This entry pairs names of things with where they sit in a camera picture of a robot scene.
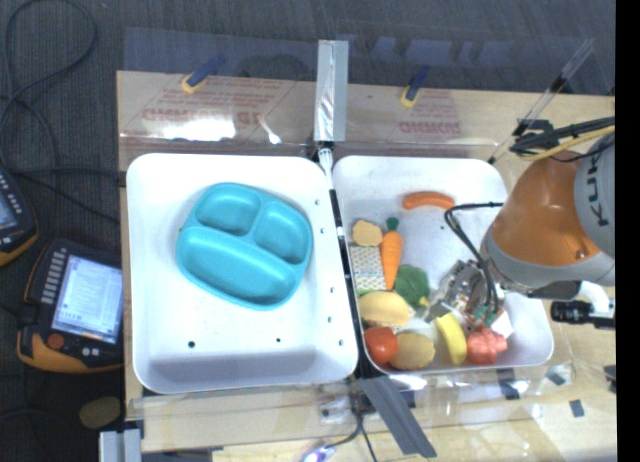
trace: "orange carrot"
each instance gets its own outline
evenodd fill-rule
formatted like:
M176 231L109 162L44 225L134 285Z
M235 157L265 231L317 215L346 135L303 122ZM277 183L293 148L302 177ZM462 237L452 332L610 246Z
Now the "orange carrot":
M400 258L402 257L403 240L402 235L396 230L398 223L398 219L395 217L387 219L389 230L383 235L382 242L380 242L380 259L382 260L384 280L389 291L393 289L396 282L398 268L400 268Z
M402 207L406 210L412 210L419 206L439 206L448 210L453 208L455 204L453 197L442 192L414 192L402 200Z

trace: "orange sausage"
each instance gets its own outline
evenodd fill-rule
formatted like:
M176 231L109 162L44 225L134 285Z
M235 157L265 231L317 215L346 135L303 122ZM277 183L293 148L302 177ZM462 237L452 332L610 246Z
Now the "orange sausage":
M412 210L419 206L438 206L448 210L455 205L453 197L442 192L414 192L402 200L402 207L406 210Z

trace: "button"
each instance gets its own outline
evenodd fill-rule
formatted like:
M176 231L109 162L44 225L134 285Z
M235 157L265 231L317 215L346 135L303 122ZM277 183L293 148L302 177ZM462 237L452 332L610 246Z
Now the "button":
M47 338L47 346L52 350L60 350L64 346L64 338L62 334L58 332L54 332L53 334L49 334Z

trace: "blue plate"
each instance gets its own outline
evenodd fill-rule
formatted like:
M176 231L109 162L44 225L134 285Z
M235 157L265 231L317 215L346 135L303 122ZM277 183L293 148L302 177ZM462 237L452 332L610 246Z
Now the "blue plate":
M291 298L309 263L307 218L281 199L239 183L208 188L176 246L181 272L206 291L252 309Z

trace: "dark fabric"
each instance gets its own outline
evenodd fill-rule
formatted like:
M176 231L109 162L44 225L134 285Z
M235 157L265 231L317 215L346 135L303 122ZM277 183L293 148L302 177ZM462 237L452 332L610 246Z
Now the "dark fabric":
M6 23L25 1L0 0L0 23ZM128 29L300 43L345 38L353 43L350 79L354 82L403 85L412 70L430 60L425 86L540 93L580 44L593 39L594 54L565 92L606 94L615 85L616 0L73 1L83 5L97 23L95 47L77 68L22 98L48 120L65 164L115 170L116 71L127 64L167 70L175 60L170 47L158 51L157 46L151 47L150 56L125 59L127 50L136 51L135 46L127 48ZM89 35L89 27L64 5L42 3L16 19L7 35L14 83L10 86L3 73L0 95L68 61L73 57L69 52ZM269 61L269 66L281 66L275 74L282 78L308 78L309 66L303 64L290 59L280 64ZM243 62L251 73L266 72L261 69L264 65L264 60ZM271 67L268 72L274 74ZM0 136L5 158L20 168L50 165L46 139L33 115L21 108L12 108L9 114ZM52 183L46 174L37 179ZM112 219L79 207L41 184L23 178L20 183L36 211L40 237L26 254L0 268L0 303L9 308L21 303L29 271L52 238L67 237L110 252L119 252L121 240L119 225ZM109 178L61 175L57 187L106 216L119 214L118 189ZM0 311L0 411L25 405L15 337L15 318ZM25 417L0 420L0 460L97 460L97 432L81 426L78 411L94 398L122 394L120 373L69 377L29 370L26 386L29 406L59 415L71 423L72 430L64 433L65 427L32 418L37 438L50 453L47 459L40 455Z

